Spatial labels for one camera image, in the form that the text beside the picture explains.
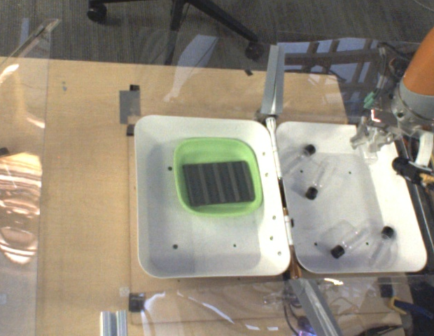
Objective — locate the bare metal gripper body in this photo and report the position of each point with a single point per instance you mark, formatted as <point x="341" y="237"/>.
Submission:
<point x="395" y="122"/>

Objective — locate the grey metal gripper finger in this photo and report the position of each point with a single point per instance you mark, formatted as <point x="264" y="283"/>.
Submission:
<point x="375" y="145"/>
<point x="360" y="136"/>

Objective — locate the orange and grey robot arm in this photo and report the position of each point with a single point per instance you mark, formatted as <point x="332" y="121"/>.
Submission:
<point x="425" y="68"/>

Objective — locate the clear bottle with black cap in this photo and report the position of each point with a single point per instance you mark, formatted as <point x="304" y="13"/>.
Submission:
<point x="387" y="232"/>
<point x="337" y="251"/>
<point x="309" y="149"/>
<point x="311" y="193"/>

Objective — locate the white plastic tray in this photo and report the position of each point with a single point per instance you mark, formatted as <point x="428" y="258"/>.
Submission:
<point x="206" y="243"/>
<point x="346" y="201"/>

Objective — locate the green plastic bowl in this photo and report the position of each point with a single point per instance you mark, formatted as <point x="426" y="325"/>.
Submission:
<point x="217" y="149"/>

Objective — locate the dark grey striped block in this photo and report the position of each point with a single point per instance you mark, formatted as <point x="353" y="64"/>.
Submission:
<point x="218" y="183"/>

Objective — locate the black cylinder on white bracket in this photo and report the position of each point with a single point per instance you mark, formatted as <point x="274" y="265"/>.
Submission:
<point x="409" y="168"/>

